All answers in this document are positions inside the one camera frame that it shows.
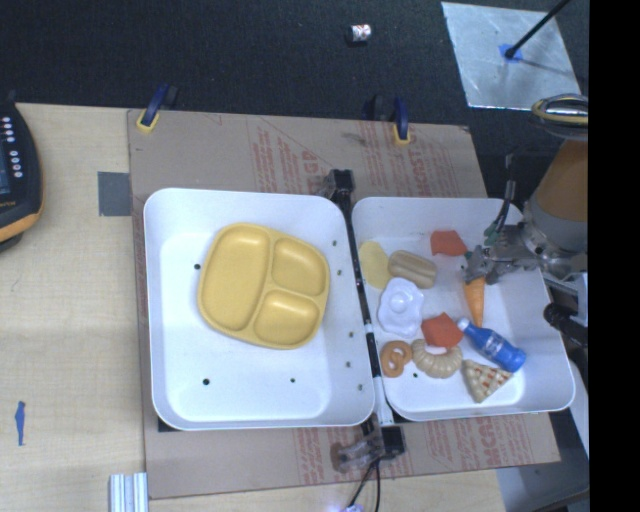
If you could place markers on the beige ridged croissant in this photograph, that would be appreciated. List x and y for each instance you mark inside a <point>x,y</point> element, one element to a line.
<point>435,365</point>

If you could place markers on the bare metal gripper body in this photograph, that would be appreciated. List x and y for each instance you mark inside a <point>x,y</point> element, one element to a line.
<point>520,250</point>

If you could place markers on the white fried egg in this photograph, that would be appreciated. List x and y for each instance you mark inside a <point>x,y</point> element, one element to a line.
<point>400,307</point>

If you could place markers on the blue bottle white cap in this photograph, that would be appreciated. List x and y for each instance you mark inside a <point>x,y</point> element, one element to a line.
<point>495,347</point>

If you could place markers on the beige pizza slice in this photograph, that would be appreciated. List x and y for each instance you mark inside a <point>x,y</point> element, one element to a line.
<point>482,382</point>

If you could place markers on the brown cardboard board red print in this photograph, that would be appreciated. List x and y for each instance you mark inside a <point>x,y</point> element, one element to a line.
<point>225,150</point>

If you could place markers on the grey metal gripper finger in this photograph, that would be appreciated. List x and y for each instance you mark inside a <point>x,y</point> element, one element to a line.
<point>475,266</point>
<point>493,275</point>

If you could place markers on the brown pretzel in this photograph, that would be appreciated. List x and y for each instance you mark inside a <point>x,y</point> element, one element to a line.
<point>395,359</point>

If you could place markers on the tan bread bun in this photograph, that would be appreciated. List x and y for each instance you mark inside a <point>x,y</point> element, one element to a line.
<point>412,269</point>

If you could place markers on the white plastic tray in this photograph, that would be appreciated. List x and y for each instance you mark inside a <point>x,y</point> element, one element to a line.
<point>540,380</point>
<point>250,390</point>

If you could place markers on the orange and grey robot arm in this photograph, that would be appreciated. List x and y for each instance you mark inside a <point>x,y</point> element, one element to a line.
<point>562,185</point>

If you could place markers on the pale yellow round slice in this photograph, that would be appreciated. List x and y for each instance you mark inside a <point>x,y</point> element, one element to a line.
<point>372,262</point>

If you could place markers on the black cylinder on white bracket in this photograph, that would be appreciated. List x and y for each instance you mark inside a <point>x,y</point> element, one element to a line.
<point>570,310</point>

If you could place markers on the orange wedge piece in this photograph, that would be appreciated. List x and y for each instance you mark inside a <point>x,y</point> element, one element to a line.
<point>440,331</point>
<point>445,242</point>

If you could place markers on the yellow divided plate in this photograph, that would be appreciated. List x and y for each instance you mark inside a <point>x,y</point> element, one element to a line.
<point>240,280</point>

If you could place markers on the orange carrot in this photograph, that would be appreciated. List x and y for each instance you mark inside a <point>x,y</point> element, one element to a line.
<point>476,300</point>

